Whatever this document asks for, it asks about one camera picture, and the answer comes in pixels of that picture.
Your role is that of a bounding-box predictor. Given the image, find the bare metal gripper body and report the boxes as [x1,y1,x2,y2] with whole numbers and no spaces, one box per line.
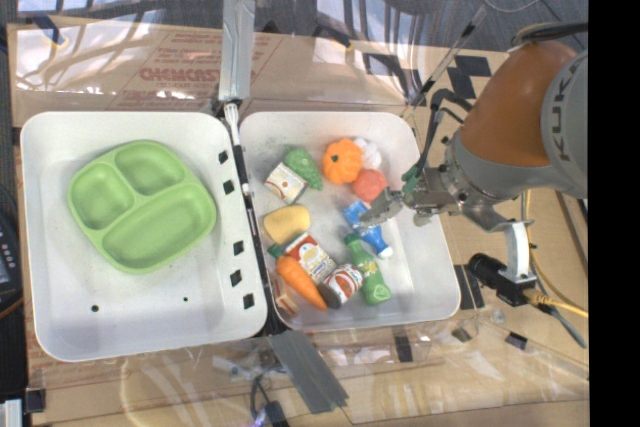
[399,166,482,227]

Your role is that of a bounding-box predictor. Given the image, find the red toy tomato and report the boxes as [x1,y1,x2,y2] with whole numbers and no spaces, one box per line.
[351,168,389,205]

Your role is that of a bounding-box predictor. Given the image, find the blue and white bottle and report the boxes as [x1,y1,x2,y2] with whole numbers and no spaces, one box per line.
[342,199,395,261]

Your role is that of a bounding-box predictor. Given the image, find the white toy garlic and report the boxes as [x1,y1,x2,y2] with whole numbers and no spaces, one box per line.
[353,136,383,171]

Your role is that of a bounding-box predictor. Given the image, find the green bottle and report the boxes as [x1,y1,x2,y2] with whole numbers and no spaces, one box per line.
[343,232,393,307]

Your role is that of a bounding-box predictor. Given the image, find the orange toy pumpkin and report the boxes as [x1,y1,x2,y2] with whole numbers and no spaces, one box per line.
[321,137,364,186]

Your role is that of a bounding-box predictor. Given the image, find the red and white carton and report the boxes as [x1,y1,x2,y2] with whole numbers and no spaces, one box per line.
[284,231,338,287]

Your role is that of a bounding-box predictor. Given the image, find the red and white can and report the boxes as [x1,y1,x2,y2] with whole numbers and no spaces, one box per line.
[317,263,365,310]

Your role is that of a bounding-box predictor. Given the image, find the white plastic tray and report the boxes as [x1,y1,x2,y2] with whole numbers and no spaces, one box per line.
[238,110,462,333]
[19,110,269,363]

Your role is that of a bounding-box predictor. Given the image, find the green toy grapes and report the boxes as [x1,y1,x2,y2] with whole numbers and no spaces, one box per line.
[283,145,325,192]

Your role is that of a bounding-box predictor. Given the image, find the yellow toy potato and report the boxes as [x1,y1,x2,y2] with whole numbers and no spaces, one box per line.
[262,204,312,247]

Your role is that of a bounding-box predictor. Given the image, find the white carton with orange print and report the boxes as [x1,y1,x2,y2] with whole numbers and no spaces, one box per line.
[263,161,308,206]

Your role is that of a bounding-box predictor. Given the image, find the orange toy carrot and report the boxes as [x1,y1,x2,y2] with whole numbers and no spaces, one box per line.
[266,242,329,313]

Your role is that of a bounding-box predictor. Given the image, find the brown cardboard board, red print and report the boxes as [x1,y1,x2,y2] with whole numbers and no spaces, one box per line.
[7,22,590,427]

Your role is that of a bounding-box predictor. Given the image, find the green divided plate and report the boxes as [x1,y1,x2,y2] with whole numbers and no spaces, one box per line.
[66,139,219,275]

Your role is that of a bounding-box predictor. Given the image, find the black cylinder on white bracket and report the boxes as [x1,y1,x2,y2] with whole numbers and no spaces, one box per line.
[467,208,540,307]

